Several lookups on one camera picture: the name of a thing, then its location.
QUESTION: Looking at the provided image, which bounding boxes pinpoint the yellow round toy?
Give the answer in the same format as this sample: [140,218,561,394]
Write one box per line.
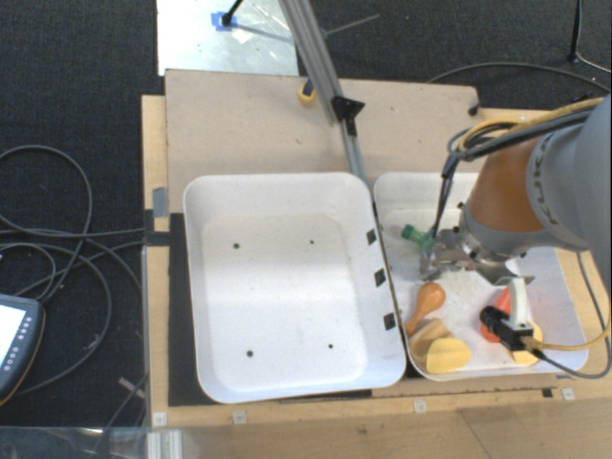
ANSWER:
[512,323,544,367]

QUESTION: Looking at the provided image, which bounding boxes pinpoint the brown toy chicken drumstick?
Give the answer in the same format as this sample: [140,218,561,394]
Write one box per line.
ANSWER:
[404,282,448,337]

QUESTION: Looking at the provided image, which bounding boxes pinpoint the yellow toy slice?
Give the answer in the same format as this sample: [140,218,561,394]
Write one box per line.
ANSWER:
[425,337,472,375]

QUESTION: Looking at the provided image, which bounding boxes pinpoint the thin black rod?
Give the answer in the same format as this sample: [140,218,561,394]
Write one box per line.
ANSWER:
[370,197,409,353]

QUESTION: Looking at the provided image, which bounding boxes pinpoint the tan toy bread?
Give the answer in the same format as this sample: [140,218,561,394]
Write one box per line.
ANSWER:
[407,317,453,361]

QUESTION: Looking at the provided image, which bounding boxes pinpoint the black cylinder on white bracket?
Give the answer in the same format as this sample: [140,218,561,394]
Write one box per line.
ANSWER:
[479,275,537,353]

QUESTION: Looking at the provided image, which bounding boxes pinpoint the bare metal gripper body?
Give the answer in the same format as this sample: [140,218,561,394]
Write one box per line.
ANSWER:
[431,229,523,287]

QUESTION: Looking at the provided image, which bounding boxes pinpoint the white plastic tray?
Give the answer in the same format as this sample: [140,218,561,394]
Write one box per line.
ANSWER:
[183,171,408,405]
[372,171,591,383]

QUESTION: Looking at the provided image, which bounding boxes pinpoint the brown cardboard board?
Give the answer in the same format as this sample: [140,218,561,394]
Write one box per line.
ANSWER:
[164,68,558,399]

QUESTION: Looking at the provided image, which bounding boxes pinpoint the orange toy carrot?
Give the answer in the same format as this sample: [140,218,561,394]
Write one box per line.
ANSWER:
[479,287,513,344]

